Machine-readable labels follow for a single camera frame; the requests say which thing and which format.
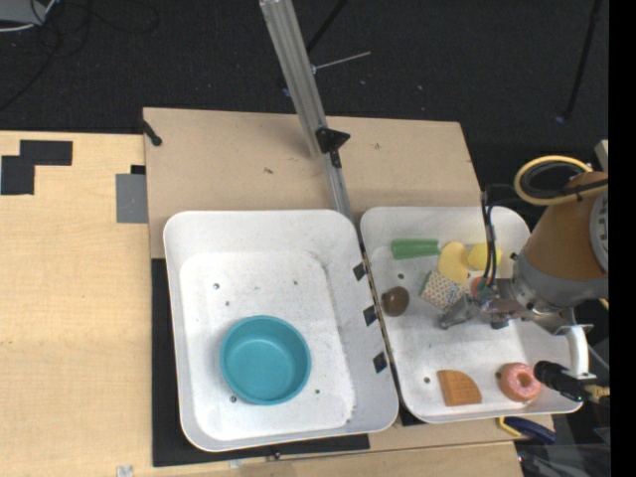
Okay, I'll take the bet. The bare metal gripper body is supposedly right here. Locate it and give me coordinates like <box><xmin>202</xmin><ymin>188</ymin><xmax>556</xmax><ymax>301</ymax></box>
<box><xmin>475</xmin><ymin>279</ymin><xmax>571</xmax><ymax>337</ymax></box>

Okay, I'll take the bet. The white plastic tray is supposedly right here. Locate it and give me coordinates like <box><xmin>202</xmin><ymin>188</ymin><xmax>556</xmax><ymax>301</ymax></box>
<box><xmin>162</xmin><ymin>209</ymin><xmax>401</xmax><ymax>453</ymax></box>
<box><xmin>358</xmin><ymin>205</ymin><xmax>585</xmax><ymax>424</ymax></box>

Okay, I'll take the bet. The patterned small carton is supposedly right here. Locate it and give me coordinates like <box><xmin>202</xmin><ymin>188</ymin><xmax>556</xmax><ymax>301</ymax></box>
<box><xmin>418</xmin><ymin>269</ymin><xmax>469</xmax><ymax>312</ymax></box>

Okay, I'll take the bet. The yellow lemon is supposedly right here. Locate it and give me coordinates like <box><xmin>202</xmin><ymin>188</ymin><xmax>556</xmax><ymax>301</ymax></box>
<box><xmin>466</xmin><ymin>242</ymin><xmax>504</xmax><ymax>272</ymax></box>

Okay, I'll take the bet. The brown round chocolate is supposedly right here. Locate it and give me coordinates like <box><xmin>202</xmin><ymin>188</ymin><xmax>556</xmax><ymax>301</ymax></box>
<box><xmin>381</xmin><ymin>285</ymin><xmax>411</xmax><ymax>318</ymax></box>

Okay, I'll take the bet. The brown waffle biscuit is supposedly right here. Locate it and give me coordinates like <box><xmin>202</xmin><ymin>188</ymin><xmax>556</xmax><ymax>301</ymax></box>
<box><xmin>436</xmin><ymin>369</ymin><xmax>484</xmax><ymax>408</ymax></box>

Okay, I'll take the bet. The green cucumber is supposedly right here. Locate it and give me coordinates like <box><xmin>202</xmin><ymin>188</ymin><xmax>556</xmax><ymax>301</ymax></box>
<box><xmin>390</xmin><ymin>238</ymin><xmax>441</xmax><ymax>260</ymax></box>

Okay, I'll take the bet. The pink doughnut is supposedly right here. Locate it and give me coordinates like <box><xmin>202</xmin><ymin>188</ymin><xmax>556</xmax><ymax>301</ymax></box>
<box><xmin>497</xmin><ymin>362</ymin><xmax>543</xmax><ymax>403</ymax></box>

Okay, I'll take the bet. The teal bowl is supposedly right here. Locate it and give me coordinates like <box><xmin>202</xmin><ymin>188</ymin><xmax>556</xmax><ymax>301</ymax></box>
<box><xmin>219</xmin><ymin>314</ymin><xmax>313</xmax><ymax>406</ymax></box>

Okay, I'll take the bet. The brown cardboard board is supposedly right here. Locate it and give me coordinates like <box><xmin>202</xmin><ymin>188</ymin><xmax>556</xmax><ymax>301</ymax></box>
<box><xmin>142</xmin><ymin>106</ymin><xmax>556</xmax><ymax>454</ymax></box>

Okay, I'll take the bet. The black cylinder on white bracket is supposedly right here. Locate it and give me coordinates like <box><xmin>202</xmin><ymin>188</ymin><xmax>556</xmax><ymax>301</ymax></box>
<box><xmin>533</xmin><ymin>323</ymin><xmax>597</xmax><ymax>402</ymax></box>

